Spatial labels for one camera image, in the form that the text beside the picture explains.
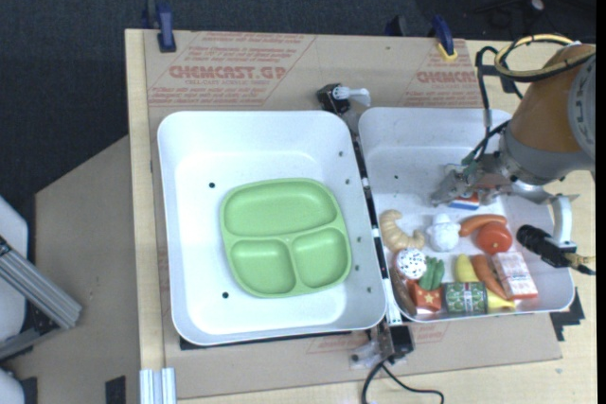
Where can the brown cardboard board, red print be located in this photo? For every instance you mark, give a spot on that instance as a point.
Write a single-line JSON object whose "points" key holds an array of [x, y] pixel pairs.
{"points": [[284, 66]]}

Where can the tan toy croissant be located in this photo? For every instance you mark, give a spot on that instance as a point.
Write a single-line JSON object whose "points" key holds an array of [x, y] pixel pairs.
{"points": [[395, 232]]}

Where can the thin black and white rod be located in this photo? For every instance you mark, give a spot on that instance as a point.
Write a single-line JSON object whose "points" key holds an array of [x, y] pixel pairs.
{"points": [[364, 177]]}

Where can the white lumpy toy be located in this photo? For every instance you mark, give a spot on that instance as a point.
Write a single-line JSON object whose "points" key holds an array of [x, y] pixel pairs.
{"points": [[443, 234]]}

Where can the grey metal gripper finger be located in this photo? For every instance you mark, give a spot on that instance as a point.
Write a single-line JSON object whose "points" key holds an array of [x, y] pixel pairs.
{"points": [[447, 193], [457, 171]]}

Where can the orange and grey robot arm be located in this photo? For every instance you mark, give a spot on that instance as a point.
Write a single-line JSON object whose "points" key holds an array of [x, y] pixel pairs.
{"points": [[544, 113]]}

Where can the brown biscuit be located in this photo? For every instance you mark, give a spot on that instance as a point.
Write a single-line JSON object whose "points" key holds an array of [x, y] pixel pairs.
{"points": [[402, 293]]}

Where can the white dotted round toy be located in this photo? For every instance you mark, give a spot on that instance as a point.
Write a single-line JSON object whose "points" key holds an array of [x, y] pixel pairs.
{"points": [[410, 263]]}

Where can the red toy tomato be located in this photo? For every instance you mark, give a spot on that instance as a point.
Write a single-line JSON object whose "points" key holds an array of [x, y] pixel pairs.
{"points": [[494, 240]]}

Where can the green patterned can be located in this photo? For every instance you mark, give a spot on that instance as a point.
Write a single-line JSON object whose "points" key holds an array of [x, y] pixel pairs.
{"points": [[466, 298]]}

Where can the pink and white carton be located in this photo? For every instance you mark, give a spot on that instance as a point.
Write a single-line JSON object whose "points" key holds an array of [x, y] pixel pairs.
{"points": [[516, 274]]}

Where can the white plastic tray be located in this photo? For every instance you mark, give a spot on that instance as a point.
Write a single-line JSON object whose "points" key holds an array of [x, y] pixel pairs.
{"points": [[199, 251], [407, 146]]}

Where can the orange carrot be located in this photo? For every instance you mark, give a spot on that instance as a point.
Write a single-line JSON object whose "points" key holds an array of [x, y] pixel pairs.
{"points": [[485, 272]]}

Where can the yellow banana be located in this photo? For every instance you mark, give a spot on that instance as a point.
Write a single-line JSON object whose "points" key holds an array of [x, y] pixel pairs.
{"points": [[465, 268]]}

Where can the green toy bean pods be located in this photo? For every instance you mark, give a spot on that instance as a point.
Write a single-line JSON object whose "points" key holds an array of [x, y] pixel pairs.
{"points": [[433, 274]]}

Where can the red white blue carton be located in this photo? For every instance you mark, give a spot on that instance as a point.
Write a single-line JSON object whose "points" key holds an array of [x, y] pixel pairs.
{"points": [[465, 204]]}

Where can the green divided plate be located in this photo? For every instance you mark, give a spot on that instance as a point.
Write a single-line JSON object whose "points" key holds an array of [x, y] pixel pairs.
{"points": [[284, 236]]}

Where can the orange toy sausage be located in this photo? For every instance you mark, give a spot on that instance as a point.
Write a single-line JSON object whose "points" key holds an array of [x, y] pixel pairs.
{"points": [[483, 222]]}

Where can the black cylinder on white bracket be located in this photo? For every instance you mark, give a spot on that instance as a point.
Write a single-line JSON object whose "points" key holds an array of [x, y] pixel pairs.
{"points": [[540, 241]]}

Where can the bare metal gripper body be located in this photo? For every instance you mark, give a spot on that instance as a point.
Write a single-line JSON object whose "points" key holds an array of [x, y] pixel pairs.
{"points": [[497, 184]]}

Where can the red box with yellow star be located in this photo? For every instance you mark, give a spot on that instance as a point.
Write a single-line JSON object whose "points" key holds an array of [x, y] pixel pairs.
{"points": [[426, 299]]}

